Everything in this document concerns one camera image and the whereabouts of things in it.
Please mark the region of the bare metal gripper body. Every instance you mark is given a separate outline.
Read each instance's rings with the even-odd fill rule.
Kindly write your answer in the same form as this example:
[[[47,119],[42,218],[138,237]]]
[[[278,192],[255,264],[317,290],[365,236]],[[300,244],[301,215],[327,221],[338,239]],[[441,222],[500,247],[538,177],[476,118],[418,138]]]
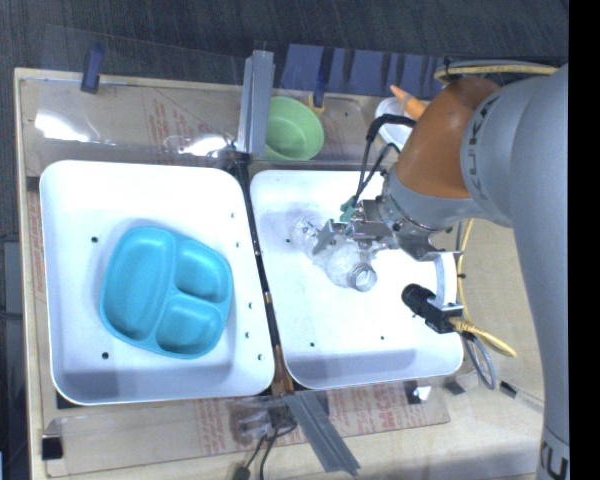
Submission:
[[[400,249],[416,261],[432,261],[443,252],[431,243],[437,230],[422,226],[386,198],[362,200],[347,224],[347,237],[361,242],[367,248],[383,245]]]

